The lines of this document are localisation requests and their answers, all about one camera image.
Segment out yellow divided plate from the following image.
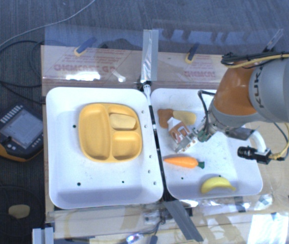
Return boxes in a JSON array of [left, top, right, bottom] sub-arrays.
[[78, 103, 143, 163]]

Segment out tan toy bread slice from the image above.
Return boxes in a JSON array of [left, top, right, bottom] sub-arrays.
[[109, 112, 137, 131], [173, 110, 197, 126]]

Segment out white and brown carton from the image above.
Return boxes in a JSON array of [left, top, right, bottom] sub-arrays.
[[167, 116, 199, 154]]

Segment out brown toy biscuit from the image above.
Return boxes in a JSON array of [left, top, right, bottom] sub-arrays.
[[157, 108, 175, 129]]

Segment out pale yellow toy bread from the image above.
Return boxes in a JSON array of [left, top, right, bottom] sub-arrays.
[[8, 204, 30, 219]]

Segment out brown cardboard board red print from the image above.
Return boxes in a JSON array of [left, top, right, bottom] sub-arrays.
[[40, 44, 289, 238]]

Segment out black cylinder on white bracket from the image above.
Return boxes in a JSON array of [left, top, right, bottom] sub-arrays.
[[237, 130, 272, 165]]

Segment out thin black and white rod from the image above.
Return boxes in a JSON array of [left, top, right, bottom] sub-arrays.
[[143, 84, 172, 202]]

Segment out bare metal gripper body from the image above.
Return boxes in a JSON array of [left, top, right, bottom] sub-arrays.
[[196, 120, 227, 143]]

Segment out yellow banana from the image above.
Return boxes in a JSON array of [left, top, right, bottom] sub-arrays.
[[201, 176, 237, 195]]

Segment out white plastic tray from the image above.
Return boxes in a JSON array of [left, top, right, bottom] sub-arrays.
[[150, 87, 264, 200], [45, 86, 164, 210]]

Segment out orange toy carrot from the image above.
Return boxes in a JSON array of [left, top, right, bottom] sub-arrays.
[[163, 156, 205, 169]]

